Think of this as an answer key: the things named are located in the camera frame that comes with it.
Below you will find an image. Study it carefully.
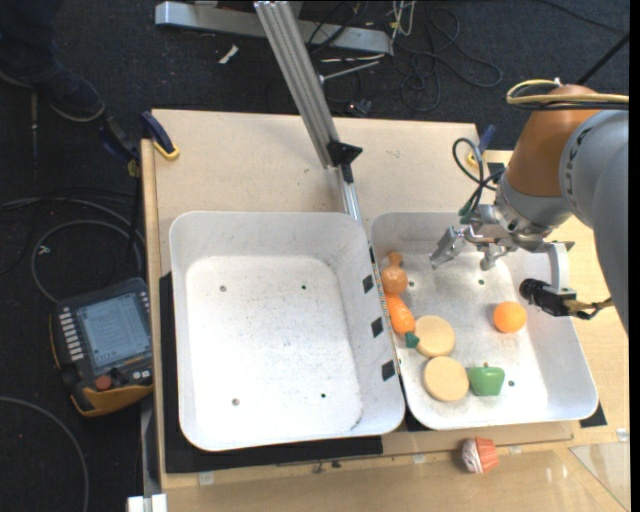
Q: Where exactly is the white plastic tray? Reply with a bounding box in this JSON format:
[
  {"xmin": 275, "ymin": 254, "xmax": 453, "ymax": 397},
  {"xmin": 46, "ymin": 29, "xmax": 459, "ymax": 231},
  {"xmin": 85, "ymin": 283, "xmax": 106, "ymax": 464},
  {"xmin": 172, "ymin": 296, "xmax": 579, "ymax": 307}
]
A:
[
  {"xmin": 369, "ymin": 211, "xmax": 600, "ymax": 432},
  {"xmin": 168, "ymin": 210, "xmax": 407, "ymax": 453}
]

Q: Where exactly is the orange and white toy cupcake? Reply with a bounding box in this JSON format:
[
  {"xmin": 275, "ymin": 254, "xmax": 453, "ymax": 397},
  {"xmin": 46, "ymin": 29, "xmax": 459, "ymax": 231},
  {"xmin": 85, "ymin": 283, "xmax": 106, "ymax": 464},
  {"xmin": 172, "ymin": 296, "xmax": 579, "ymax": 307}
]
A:
[{"xmin": 460, "ymin": 436, "xmax": 500, "ymax": 475}]

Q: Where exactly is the pale wood board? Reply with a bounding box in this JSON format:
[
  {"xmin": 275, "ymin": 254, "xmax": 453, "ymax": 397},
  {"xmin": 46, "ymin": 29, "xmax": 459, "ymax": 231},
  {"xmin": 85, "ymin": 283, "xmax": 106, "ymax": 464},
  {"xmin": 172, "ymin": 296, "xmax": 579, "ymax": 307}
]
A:
[{"xmin": 140, "ymin": 108, "xmax": 630, "ymax": 492}]

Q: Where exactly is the black cylinder on white bracket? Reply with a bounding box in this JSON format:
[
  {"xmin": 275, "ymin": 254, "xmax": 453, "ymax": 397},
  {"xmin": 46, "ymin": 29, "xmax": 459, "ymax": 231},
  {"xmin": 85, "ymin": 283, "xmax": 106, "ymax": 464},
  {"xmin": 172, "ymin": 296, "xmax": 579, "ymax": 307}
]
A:
[{"xmin": 518, "ymin": 241, "xmax": 578, "ymax": 318}]

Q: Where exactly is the person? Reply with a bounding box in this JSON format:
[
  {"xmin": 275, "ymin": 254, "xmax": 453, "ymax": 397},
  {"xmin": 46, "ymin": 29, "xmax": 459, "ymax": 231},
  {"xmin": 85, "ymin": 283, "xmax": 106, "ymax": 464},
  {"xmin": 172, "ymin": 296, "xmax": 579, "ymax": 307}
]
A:
[{"xmin": 0, "ymin": 0, "xmax": 107, "ymax": 124}]

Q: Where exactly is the tan round biscuit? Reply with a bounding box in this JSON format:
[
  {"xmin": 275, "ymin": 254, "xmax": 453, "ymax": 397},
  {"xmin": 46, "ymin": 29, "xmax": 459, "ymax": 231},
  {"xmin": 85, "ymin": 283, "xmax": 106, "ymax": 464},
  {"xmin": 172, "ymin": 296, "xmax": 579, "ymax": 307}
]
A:
[
  {"xmin": 422, "ymin": 355, "xmax": 471, "ymax": 403},
  {"xmin": 414, "ymin": 314, "xmax": 457, "ymax": 359}
]

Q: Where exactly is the orange toy orange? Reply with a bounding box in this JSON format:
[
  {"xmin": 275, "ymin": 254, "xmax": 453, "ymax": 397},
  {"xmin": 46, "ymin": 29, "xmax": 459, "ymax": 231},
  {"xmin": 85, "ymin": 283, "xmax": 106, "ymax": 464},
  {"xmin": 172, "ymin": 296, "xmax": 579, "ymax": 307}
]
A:
[{"xmin": 492, "ymin": 300, "xmax": 528, "ymax": 334}]

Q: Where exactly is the orange toy carrot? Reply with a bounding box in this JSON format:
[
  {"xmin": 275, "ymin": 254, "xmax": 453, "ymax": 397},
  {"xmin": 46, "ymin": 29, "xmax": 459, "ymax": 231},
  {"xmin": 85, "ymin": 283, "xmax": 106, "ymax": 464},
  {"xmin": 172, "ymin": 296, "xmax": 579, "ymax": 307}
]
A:
[{"xmin": 383, "ymin": 292, "xmax": 421, "ymax": 349}]

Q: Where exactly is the green toy pepper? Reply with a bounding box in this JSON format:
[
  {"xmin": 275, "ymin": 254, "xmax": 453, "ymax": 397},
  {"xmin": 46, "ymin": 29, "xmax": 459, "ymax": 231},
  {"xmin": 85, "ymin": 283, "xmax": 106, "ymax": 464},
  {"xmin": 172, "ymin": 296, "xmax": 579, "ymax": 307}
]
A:
[{"xmin": 466, "ymin": 363, "xmax": 506, "ymax": 398}]

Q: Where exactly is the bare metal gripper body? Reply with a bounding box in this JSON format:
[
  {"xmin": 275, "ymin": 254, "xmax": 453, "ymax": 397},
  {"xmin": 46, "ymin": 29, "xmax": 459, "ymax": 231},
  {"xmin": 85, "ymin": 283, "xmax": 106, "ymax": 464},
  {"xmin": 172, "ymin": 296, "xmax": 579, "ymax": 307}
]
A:
[{"xmin": 462, "ymin": 202, "xmax": 556, "ymax": 254}]

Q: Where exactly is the brown toy pear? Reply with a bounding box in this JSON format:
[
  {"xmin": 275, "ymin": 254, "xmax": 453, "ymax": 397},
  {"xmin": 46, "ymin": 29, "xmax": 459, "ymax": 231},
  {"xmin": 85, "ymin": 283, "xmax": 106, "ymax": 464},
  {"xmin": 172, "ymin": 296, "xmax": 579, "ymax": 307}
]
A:
[{"xmin": 380, "ymin": 251, "xmax": 409, "ymax": 296}]

